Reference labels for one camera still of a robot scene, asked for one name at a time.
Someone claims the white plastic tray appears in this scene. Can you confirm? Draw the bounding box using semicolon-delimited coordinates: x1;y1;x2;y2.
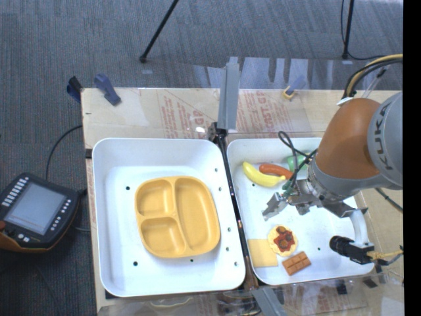
91;137;247;298
226;137;376;286

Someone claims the brown biscuit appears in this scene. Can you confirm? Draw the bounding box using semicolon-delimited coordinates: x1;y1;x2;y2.
281;251;312;277

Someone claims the yellow cheese slice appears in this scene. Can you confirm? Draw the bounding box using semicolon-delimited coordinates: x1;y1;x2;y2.
247;238;280;269

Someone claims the orange sausage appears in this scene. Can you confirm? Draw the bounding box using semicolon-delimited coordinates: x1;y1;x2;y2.
259;163;294;180

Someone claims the yellow banana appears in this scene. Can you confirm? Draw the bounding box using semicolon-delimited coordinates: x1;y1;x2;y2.
242;161;287;188

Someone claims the yellow divided plate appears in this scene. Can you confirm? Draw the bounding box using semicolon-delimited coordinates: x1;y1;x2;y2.
134;175;222;259

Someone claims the brown cardboard board red print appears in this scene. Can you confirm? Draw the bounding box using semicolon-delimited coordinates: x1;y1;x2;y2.
80;87;403;316

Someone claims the round toy pizza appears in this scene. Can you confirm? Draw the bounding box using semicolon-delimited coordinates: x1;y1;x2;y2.
266;224;299;258

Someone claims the black cylinder on white bracket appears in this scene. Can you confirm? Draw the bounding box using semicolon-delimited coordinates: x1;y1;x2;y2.
329;205;376;266

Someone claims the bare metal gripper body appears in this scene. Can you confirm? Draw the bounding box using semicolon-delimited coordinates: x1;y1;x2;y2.
285;178;334;216

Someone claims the green toy vegetable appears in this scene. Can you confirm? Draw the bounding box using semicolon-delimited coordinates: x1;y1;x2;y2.
286;153;310;172

